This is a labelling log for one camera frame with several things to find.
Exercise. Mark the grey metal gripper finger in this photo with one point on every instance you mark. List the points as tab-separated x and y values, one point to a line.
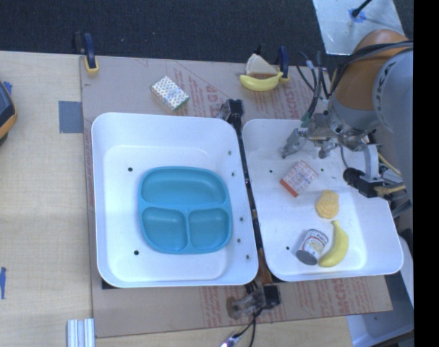
327	152
290	145

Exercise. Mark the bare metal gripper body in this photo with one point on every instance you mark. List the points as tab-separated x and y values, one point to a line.
325	130

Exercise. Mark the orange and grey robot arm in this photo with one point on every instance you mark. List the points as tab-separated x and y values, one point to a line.
364	81

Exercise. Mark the orange and white carton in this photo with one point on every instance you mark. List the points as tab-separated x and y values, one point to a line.
298	178

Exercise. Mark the yellow biscuit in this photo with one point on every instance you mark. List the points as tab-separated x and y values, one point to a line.
327	204

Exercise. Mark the thin black and white rod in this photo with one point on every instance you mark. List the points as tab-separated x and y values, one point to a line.
246	179

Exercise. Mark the yellow banana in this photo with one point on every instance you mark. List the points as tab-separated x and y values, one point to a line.
259	83
337	248

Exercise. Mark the white plastic tray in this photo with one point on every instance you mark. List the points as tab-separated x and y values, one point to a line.
118	201
284	226

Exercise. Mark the beige bread slice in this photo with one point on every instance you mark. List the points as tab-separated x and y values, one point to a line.
259	66

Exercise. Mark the small white can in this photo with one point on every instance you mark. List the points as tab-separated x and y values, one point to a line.
312	246

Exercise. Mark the blue divided plate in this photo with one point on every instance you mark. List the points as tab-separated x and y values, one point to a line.
183	208

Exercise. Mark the white dotted carton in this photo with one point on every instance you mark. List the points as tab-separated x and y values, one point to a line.
169	93

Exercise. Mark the brown cardboard board, red print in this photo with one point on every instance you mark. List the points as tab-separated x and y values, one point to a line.
132	89

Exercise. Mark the black cylinder on white bracket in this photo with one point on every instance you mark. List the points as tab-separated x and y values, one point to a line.
364	183

